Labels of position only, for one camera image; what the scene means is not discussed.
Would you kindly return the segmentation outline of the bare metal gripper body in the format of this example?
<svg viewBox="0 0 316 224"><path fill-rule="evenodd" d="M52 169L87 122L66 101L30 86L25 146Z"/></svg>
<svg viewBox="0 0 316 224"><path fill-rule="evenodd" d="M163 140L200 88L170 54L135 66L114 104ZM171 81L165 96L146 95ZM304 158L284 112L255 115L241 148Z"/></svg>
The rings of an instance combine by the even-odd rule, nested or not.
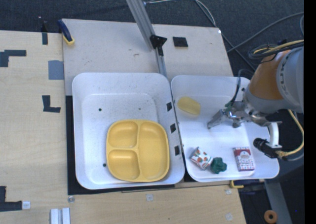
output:
<svg viewBox="0 0 316 224"><path fill-rule="evenodd" d="M253 122L259 126L268 126L267 114L255 110L252 105L243 101L229 101L226 104L227 117L231 120L241 119L244 122Z"/></svg>

